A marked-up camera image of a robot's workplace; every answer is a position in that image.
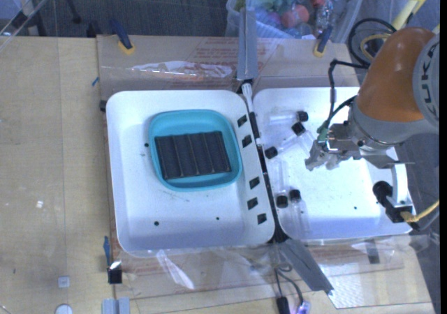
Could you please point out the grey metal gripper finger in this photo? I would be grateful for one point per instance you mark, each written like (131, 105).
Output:
(314, 157)
(333, 162)

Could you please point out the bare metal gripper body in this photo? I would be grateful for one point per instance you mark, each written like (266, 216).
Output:
(342, 140)

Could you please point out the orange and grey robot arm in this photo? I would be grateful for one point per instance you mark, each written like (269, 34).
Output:
(391, 79)

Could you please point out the clear plastic bottle black cap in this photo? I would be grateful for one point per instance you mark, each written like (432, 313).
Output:
(302, 116)
(271, 152)
(295, 195)
(298, 128)
(282, 201)

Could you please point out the white plastic tray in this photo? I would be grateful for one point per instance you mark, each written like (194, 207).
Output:
(338, 201)
(181, 215)

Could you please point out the black ribbed rectangular block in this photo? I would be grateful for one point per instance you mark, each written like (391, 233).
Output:
(192, 155)

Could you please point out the blue plate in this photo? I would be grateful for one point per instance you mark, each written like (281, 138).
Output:
(192, 120)

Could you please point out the black cylinder on white bracket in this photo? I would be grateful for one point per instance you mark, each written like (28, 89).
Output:
(383, 191)

